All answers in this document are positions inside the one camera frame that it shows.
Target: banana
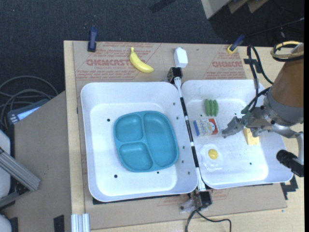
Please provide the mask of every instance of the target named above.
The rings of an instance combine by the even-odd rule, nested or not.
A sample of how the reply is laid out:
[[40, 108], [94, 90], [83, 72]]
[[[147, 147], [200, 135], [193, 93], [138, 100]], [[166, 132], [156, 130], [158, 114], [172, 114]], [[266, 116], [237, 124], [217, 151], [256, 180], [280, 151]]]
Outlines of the banana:
[[130, 62], [133, 64], [133, 66], [136, 69], [138, 69], [141, 72], [151, 73], [154, 71], [154, 69], [151, 66], [149, 66], [148, 64], [145, 64], [144, 62], [140, 60], [140, 58], [134, 52], [134, 47], [131, 47]]

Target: black floor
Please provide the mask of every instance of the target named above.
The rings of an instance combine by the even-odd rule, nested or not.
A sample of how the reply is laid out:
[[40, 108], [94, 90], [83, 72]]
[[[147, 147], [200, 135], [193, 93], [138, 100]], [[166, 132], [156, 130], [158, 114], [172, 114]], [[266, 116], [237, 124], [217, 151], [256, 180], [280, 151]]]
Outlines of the black floor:
[[[91, 25], [98, 27], [98, 41], [230, 44], [240, 34], [303, 16], [304, 0], [269, 0], [253, 14], [247, 5], [234, 14], [226, 6], [209, 20], [201, 0], [0, 0], [0, 85], [34, 75], [63, 91], [63, 41], [87, 41]], [[304, 41], [304, 21], [245, 38], [243, 45], [273, 46], [289, 39]], [[27, 78], [0, 91], [26, 88], [52, 93]], [[0, 95], [0, 105], [6, 101]]]

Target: robotic hand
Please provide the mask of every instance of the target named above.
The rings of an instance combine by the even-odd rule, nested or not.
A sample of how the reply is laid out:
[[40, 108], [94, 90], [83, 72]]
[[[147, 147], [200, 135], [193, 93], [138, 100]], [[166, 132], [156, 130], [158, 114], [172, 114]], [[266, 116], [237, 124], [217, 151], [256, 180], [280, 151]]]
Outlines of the robotic hand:
[[[277, 55], [276, 51], [284, 45], [296, 44], [289, 55]], [[276, 80], [270, 88], [256, 93], [256, 97], [241, 111], [242, 118], [234, 117], [222, 130], [223, 137], [236, 134], [244, 127], [251, 130], [253, 137], [263, 131], [273, 131], [286, 138], [296, 138], [298, 157], [286, 150], [277, 153], [277, 160], [299, 177], [304, 176], [304, 133], [293, 131], [290, 127], [304, 122], [304, 44], [286, 42], [276, 45], [271, 55], [277, 61], [285, 62]], [[255, 73], [255, 88], [258, 87]], [[259, 96], [264, 95], [264, 104], [255, 107]]]

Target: table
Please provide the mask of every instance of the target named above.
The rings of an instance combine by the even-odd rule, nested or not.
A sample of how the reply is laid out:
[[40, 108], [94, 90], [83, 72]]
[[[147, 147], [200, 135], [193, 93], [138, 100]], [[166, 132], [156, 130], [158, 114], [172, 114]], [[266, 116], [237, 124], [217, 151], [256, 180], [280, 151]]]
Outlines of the table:
[[[275, 79], [282, 63], [275, 62], [269, 52], [270, 47], [256, 48], [261, 62], [263, 63], [265, 72], [272, 80]], [[241, 46], [238, 49], [241, 59], [246, 57], [246, 47]], [[65, 56], [65, 78], [66, 78], [66, 102], [67, 102], [67, 118], [68, 118], [68, 140], [69, 140], [69, 159], [70, 159], [70, 186], [71, 186], [71, 210], [73, 214], [85, 213], [84, 203], [84, 187], [82, 177], [82, 163], [80, 151], [80, 136], [78, 115], [76, 113], [77, 97], [76, 97], [76, 81], [74, 69], [74, 53], [73, 41], [64, 42]], [[252, 74], [249, 66], [244, 62], [244, 71], [247, 78], [251, 78]], [[259, 76], [259, 80], [264, 87], [268, 87], [268, 83]], [[303, 130], [303, 125], [297, 125], [295, 130]], [[284, 139], [287, 149], [297, 154], [296, 140]], [[287, 200], [287, 208], [283, 210], [267, 210], [253, 213], [241, 213], [224, 216], [232, 221], [233, 231], [304, 231], [304, 179], [296, 177], [299, 189], [296, 192], [289, 193]], [[117, 227], [109, 229], [93, 230], [96, 232], [121, 232], [121, 231], [183, 231], [185, 220], [177, 220], [170, 222], [159, 222], [152, 224], [134, 225], [127, 227]], [[193, 231], [210, 230], [210, 231], [228, 231], [226, 223], [209, 223], [202, 218], [193, 219], [189, 229]]]

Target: yellow block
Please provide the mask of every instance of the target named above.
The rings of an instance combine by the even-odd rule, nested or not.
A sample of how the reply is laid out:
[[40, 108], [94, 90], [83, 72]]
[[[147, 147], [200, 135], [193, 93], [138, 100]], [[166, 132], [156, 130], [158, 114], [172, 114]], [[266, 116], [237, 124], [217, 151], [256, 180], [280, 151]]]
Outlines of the yellow block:
[[259, 137], [253, 137], [252, 132], [249, 128], [245, 128], [243, 130], [243, 134], [245, 135], [246, 141], [248, 145], [258, 145]]

